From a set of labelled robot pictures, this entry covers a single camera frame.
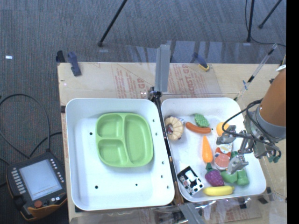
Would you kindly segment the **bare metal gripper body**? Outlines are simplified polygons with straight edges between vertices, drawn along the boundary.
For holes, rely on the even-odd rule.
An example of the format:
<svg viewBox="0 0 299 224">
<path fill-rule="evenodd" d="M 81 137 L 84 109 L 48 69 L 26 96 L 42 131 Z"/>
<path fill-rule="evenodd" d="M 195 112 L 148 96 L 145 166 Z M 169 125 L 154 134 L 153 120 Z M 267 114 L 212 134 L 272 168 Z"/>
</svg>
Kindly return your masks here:
<svg viewBox="0 0 299 224">
<path fill-rule="evenodd" d="M 246 129 L 238 154 L 253 153 L 258 159 L 266 156 L 268 159 L 280 159 L 281 151 L 276 143 L 281 141 L 281 127 L 273 125 L 260 116 L 246 116 Z"/>
</svg>

